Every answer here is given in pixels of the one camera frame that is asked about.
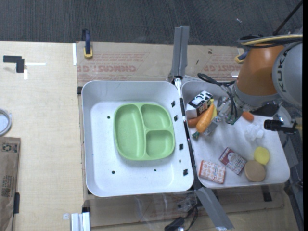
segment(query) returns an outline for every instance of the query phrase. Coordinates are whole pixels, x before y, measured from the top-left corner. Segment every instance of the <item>white ring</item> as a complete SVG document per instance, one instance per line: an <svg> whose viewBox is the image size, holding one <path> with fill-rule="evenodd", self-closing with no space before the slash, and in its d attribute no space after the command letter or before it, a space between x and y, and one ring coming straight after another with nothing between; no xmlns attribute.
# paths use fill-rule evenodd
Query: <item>white ring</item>
<svg viewBox="0 0 308 231"><path fill-rule="evenodd" d="M12 119L10 117L10 114L7 113L5 110L0 108L0 114L3 114L7 119L8 119L8 125L6 126L6 128L3 131L0 131L0 136L3 136L4 134L6 134L12 125Z"/></svg>

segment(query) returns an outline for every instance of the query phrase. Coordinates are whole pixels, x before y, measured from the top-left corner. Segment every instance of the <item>carrot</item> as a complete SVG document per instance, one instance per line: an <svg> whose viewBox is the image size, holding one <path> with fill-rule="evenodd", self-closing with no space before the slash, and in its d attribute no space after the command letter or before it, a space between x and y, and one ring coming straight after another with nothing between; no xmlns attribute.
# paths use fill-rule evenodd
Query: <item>carrot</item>
<svg viewBox="0 0 308 231"><path fill-rule="evenodd" d="M195 128L197 126L198 121L201 119L202 116L205 115L205 111L203 111L199 116L195 117L195 118L191 118L187 121L187 125L189 128ZM217 116L217 110L214 107L214 111L212 114L212 119Z"/></svg>
<svg viewBox="0 0 308 231"><path fill-rule="evenodd" d="M244 117L247 121L253 121L254 120L254 115L251 114L249 111L243 111L242 117Z"/></svg>
<svg viewBox="0 0 308 231"><path fill-rule="evenodd" d="M210 107L205 110L205 114L202 116L202 118L197 123L197 131L192 135L195 139L198 139L200 133L204 133L204 131L207 129L208 125L210 125L212 120L212 114L214 111L214 104L212 103Z"/></svg>

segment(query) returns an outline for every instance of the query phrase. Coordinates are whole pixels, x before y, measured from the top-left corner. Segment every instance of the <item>small box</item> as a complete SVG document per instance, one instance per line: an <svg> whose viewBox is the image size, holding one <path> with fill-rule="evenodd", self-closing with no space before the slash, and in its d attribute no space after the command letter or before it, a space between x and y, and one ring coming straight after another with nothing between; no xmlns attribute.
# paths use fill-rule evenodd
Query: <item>small box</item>
<svg viewBox="0 0 308 231"><path fill-rule="evenodd" d="M195 118L199 116L203 111L208 109L211 105L211 99L213 95L207 91L202 91L192 99L186 107L187 119Z"/></svg>
<svg viewBox="0 0 308 231"><path fill-rule="evenodd" d="M199 177L223 184L226 168L224 166L202 160Z"/></svg>
<svg viewBox="0 0 308 231"><path fill-rule="evenodd" d="M242 169L244 168L246 164L246 160L243 159L240 155L235 153L233 150L231 150L229 147L227 147L221 156L219 157L219 160L228 168L230 168L232 171L234 171L237 175L240 174Z"/></svg>

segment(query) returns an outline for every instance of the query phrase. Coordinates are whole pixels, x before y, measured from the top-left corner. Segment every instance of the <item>yellow cable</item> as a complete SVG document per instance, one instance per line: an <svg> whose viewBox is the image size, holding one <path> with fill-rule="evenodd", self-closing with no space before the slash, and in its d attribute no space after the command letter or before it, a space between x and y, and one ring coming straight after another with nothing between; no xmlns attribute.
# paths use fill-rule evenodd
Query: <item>yellow cable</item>
<svg viewBox="0 0 308 231"><path fill-rule="evenodd" d="M242 45L251 45L251 44L264 43L264 42L268 42L268 41L272 41L272 40L290 39L290 38L293 39L293 38L302 38L302 37L303 37L303 34L290 34L290 35L283 35L283 36L257 39L257 40L242 43Z"/></svg>

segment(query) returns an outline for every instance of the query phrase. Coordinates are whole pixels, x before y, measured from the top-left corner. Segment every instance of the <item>pink box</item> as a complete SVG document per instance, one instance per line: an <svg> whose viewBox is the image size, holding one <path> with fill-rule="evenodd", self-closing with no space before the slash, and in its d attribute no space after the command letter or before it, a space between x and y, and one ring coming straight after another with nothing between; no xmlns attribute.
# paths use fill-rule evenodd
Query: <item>pink box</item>
<svg viewBox="0 0 308 231"><path fill-rule="evenodd" d="M221 154L219 160L237 175L240 174L246 164L246 160L227 147Z"/></svg>
<svg viewBox="0 0 308 231"><path fill-rule="evenodd" d="M225 180L225 171L226 168L224 166L202 160L199 177L223 184Z"/></svg>

